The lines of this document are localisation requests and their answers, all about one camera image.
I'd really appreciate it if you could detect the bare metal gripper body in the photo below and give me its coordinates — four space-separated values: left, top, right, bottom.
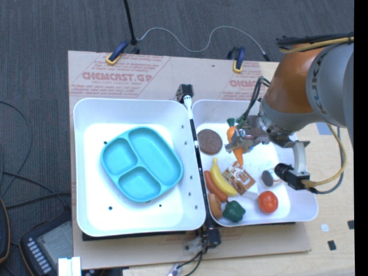
236 115 297 150

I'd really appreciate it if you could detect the orange carrot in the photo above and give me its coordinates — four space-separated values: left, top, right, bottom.
226 117 244 167

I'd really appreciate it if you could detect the brown biscuit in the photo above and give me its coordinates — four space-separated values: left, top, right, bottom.
197 128 224 156

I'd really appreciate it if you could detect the white and orange packet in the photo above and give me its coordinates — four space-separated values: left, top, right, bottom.
221 160 259 200

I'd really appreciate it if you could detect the small white can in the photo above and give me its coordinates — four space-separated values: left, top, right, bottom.
260 169 281 188

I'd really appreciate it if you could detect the yellow banana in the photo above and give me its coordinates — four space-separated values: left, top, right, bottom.
209 157 239 197

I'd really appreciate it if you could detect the thin black and white rod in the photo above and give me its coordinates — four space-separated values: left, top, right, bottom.
183 95 215 232

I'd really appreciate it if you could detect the red sausage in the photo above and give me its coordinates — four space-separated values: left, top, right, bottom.
203 170 229 203

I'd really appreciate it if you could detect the red tomato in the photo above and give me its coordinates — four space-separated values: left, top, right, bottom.
257 190 279 214

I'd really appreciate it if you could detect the green pepper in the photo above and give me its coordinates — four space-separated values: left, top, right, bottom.
221 200 247 223

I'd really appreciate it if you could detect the brown cardboard board, red print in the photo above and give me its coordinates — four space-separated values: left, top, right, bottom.
67 50 312 270

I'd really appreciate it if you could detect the white plastic tray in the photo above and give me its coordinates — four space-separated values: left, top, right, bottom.
72 97 208 238
191 99 319 228

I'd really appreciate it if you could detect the blue divided plate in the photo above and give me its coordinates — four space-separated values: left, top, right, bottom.
99 126 185 204

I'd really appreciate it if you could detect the black cylinder on white bracket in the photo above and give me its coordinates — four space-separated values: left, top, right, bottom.
274 140 312 191

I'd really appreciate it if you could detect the black block with thin wires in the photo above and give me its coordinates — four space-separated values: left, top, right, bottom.
177 83 197 104
197 227 223 249

